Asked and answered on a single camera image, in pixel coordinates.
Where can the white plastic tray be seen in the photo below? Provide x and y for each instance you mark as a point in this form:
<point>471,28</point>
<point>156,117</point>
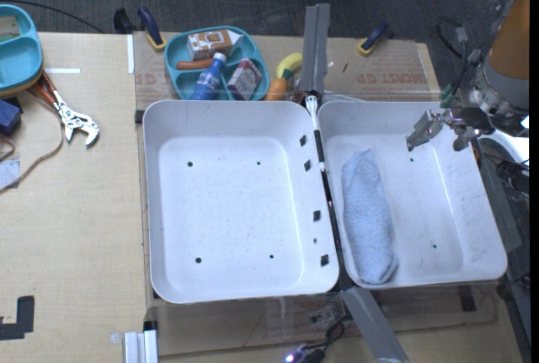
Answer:
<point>236,205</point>
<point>438,209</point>

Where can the dark red carton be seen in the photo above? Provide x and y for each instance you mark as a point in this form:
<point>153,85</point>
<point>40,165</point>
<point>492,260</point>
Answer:
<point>244,79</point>

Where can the orange sausage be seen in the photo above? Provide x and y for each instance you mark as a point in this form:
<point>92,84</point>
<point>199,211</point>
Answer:
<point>191,65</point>

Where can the black cylinder on white bracket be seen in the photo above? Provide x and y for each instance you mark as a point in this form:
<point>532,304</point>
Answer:
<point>511,151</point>

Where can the blue divided plate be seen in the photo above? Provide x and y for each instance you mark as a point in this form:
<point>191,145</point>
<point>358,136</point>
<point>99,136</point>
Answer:
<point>179,58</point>
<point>19,58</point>

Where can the pale blue rolled towel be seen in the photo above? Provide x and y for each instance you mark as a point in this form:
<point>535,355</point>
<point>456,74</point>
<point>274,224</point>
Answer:
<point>367,218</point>

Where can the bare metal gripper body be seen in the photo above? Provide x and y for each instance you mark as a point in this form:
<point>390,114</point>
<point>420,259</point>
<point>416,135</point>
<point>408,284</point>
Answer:
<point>471,117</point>

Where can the blue bottle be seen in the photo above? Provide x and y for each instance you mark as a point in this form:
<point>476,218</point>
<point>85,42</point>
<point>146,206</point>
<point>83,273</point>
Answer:
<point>207,79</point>

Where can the yellow banana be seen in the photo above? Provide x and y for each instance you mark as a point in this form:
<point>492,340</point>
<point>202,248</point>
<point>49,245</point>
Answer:
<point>289,62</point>

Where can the dark blue block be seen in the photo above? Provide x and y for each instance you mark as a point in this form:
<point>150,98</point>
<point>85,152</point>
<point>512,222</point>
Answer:
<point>7,117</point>

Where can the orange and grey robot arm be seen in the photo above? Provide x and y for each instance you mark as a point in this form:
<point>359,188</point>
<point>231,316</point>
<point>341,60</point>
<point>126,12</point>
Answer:
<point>511,41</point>

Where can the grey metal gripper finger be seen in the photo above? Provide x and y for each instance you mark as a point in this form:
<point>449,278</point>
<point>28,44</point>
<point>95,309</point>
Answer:
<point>465,139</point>
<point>424,129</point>

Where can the orange carrot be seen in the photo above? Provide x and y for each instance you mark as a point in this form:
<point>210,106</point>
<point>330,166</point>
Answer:
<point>276,89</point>

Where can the brown and white carton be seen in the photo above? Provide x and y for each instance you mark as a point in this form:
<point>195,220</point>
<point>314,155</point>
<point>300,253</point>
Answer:
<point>210,43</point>

